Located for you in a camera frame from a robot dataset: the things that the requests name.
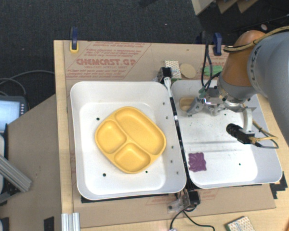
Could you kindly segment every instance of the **blue clamp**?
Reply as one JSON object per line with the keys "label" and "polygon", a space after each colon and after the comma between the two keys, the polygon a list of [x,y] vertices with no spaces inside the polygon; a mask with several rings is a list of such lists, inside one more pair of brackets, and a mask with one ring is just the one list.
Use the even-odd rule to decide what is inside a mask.
{"label": "blue clamp", "polygon": [[77,53],[79,51],[79,44],[77,42],[77,33],[78,33],[78,29],[77,27],[73,26],[71,28],[71,42],[69,44],[69,49],[72,53]]}
{"label": "blue clamp", "polygon": [[213,52],[215,56],[222,55],[222,36],[220,33],[214,33],[213,35]]}

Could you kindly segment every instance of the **green object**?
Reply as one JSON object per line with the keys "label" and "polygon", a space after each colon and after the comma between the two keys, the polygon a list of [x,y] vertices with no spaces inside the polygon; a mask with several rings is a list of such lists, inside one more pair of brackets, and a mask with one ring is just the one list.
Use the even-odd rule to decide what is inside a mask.
{"label": "green object", "polygon": [[[217,74],[218,72],[221,72],[223,67],[221,65],[214,65],[213,66],[213,73],[212,75]],[[204,73],[205,76],[210,76],[210,66],[205,66]]]}

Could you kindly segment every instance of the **yellow plate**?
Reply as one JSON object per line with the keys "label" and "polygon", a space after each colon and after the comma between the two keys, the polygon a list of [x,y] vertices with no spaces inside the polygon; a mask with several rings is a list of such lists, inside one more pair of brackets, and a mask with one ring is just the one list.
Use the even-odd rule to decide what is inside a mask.
{"label": "yellow plate", "polygon": [[120,108],[108,116],[98,126],[95,142],[114,165],[130,174],[149,167],[166,147],[164,133],[134,107]]}

